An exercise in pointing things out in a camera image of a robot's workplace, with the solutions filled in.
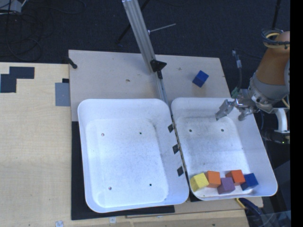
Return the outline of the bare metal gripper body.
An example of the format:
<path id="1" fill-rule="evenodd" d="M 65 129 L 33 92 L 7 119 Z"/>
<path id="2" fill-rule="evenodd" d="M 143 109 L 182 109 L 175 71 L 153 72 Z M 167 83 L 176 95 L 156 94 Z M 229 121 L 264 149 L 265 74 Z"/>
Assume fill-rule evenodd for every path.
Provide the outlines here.
<path id="1" fill-rule="evenodd" d="M 273 102 L 254 89 L 242 88 L 233 94 L 233 98 L 235 99 L 234 105 L 240 112 L 246 114 L 257 113 L 258 111 L 271 113 L 273 111 Z"/>

